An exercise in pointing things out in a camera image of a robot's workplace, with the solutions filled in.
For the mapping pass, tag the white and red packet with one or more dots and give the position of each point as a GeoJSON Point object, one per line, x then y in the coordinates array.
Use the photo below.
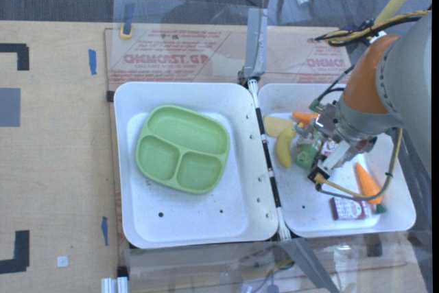
{"type": "Point", "coordinates": [330, 147]}

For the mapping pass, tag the purple and white carton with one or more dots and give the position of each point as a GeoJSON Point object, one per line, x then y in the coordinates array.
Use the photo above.
{"type": "Point", "coordinates": [350, 208]}

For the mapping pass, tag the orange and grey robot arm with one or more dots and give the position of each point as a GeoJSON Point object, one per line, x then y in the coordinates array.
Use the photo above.
{"type": "Point", "coordinates": [394, 79]}

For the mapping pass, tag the yellow banana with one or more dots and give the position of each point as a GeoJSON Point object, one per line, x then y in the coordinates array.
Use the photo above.
{"type": "Point", "coordinates": [284, 149]}

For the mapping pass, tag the thin black and white rod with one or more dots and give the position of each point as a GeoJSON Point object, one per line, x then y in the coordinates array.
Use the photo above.
{"type": "Point", "coordinates": [264, 140]}

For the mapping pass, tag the pale yellow slice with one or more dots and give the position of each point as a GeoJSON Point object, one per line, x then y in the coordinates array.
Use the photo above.
{"type": "Point", "coordinates": [274, 125]}

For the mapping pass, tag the small orange carrot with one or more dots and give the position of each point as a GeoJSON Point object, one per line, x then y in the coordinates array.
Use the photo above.
{"type": "Point", "coordinates": [303, 117]}

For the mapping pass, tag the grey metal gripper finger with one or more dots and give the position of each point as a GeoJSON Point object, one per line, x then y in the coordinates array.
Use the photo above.
{"type": "Point", "coordinates": [306, 133]}
{"type": "Point", "coordinates": [319, 144]}

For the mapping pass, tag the green divided plate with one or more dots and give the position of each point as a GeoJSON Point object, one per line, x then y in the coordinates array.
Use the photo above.
{"type": "Point", "coordinates": [181, 147]}

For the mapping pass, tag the white plastic tray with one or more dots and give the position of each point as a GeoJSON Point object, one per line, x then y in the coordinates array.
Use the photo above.
{"type": "Point", "coordinates": [205, 216]}
{"type": "Point", "coordinates": [308, 212]}

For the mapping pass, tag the large orange carrot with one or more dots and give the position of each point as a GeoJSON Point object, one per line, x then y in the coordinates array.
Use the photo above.
{"type": "Point", "coordinates": [366, 183]}

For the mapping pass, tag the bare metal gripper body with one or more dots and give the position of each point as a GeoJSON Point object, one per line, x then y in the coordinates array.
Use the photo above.
{"type": "Point", "coordinates": [329, 121]}

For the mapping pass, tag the brown cardboard board red print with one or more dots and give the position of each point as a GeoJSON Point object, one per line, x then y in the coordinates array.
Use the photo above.
{"type": "Point", "coordinates": [178, 55]}

